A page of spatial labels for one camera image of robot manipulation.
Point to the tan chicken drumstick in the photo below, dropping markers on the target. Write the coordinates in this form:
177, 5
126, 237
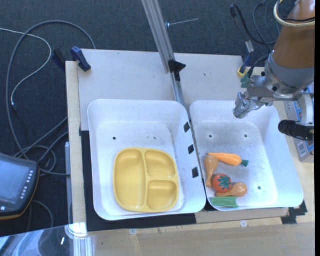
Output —
238, 189
210, 166

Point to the yellow divided plate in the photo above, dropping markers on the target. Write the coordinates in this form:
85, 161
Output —
130, 180

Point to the red tomato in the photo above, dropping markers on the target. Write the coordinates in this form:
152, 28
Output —
220, 183

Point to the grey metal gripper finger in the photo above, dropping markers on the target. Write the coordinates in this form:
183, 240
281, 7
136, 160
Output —
239, 106
251, 107

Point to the white plastic tray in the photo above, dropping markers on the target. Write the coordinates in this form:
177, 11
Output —
275, 160
140, 120

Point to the black cylinder on white bracket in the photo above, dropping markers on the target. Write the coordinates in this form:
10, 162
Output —
295, 130

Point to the green leek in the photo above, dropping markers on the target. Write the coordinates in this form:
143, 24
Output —
225, 202

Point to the orange carrot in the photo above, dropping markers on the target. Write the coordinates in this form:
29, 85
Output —
226, 158

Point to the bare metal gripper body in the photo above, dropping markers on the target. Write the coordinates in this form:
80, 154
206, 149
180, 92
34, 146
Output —
260, 91

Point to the pale wooden board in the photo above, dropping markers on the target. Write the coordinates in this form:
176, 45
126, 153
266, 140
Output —
73, 140

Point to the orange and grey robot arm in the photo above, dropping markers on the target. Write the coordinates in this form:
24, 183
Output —
292, 47

